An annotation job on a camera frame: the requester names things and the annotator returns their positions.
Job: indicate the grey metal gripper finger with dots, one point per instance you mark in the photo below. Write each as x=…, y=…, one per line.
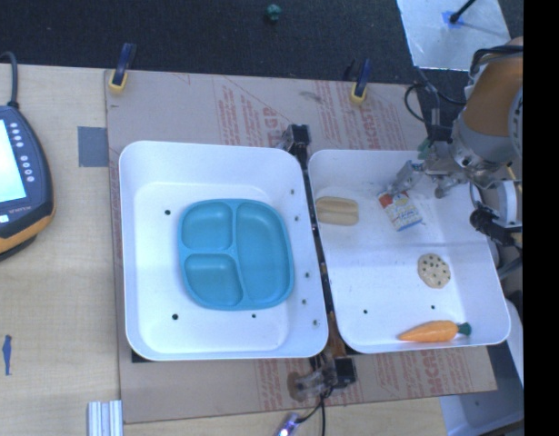
x=405, y=177
x=448, y=185

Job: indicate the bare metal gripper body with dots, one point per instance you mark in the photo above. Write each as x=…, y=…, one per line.
x=461, y=161

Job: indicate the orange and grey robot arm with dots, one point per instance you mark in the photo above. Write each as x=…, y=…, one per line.
x=495, y=98

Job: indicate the small white blue red carton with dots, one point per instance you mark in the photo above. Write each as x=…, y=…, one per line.
x=402, y=214

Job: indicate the beige toy bread bun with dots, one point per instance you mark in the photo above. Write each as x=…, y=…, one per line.
x=337, y=211

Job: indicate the beige dotted toy biscuit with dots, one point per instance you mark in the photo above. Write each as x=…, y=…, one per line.
x=434, y=270

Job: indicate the white plastic tray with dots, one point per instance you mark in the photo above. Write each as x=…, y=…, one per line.
x=379, y=280
x=147, y=252

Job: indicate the thin black and white rod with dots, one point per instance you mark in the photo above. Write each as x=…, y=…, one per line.
x=319, y=248

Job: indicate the orange toy carrot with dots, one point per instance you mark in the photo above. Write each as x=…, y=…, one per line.
x=431, y=331

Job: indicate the blue divided plate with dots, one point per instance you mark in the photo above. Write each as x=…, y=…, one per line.
x=256, y=252

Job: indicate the dark green toy broccoli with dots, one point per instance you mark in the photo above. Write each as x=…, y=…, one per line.
x=273, y=12

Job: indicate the brown cardboard board red print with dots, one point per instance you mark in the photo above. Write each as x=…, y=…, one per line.
x=179, y=107

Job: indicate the black cylinder on white bracket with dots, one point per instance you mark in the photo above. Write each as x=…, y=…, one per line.
x=488, y=220

